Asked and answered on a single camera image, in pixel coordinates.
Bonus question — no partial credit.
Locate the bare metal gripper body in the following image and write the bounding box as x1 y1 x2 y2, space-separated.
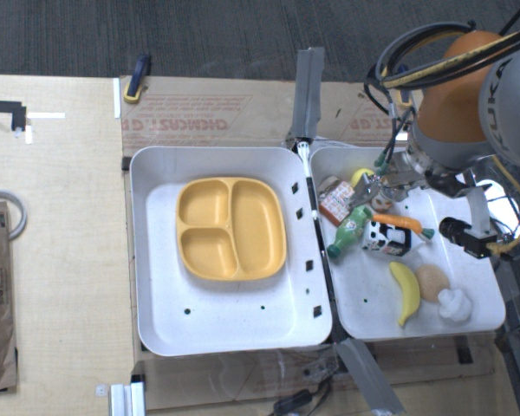
383 150 434 192

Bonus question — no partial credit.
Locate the yellow lemon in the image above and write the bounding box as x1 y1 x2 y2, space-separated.
350 167 376 188

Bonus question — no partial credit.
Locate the orange carrot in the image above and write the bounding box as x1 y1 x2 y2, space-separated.
371 212 436 240

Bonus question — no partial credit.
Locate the green bottle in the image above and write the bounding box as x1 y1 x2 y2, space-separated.
326 205 374 260

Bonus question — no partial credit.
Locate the black and white carton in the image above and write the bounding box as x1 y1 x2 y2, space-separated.
361 221 414 257

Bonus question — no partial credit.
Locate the white plastic tray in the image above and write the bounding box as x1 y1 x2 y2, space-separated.
128 146 334 357
308 146 507 342

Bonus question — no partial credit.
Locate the beige round biscuit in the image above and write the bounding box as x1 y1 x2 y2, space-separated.
414 263 452 303

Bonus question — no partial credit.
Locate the yellow banana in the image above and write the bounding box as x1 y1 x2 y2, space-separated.
388 261 422 328

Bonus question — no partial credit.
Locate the yellow divided plate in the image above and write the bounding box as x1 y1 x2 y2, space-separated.
175 176 288 282

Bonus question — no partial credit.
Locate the white lumpy toy food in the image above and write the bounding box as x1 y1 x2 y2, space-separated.
437 288 474 323

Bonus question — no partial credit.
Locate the brown cardboard board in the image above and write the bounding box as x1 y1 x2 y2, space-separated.
120 75 506 412

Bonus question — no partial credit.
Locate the black cylinder on white bracket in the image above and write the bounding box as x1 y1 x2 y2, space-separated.
438 184 497 259

